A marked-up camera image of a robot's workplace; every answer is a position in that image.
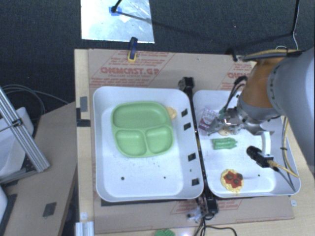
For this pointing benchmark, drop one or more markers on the tan round biscuit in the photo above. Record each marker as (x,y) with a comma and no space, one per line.
(223,132)

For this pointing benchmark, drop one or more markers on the clear purple and white packet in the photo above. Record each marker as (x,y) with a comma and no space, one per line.
(206,120)

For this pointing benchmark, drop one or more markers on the pale yellow biscuit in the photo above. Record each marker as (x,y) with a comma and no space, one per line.
(172,112)

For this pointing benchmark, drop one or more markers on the thin black rod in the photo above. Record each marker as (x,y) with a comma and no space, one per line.
(199,151)

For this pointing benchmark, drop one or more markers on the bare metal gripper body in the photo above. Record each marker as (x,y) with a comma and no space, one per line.
(248,124)

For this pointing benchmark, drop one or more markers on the brown cardboard board red print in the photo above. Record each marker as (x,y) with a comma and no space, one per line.
(157,65)

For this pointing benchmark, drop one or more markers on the green divided plate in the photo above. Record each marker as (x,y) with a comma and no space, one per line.
(141,129)

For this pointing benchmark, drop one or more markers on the yellow spaghetti with meatballs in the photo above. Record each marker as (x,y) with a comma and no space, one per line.
(231,180)

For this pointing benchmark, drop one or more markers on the green ribbed toy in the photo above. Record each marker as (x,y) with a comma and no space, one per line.
(165,233)

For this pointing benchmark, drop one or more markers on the green asparagus bundle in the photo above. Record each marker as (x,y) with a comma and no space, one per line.
(224,143)

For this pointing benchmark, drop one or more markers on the white plastic tray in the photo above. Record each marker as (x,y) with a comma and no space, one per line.
(147,176)
(256,178)

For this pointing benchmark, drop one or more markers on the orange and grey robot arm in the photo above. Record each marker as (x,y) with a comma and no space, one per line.
(290,82)

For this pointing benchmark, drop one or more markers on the black cylinder on white bracket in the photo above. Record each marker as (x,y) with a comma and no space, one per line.
(258,156)

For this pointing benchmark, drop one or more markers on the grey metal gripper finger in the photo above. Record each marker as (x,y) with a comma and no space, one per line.
(216,126)
(233,129)

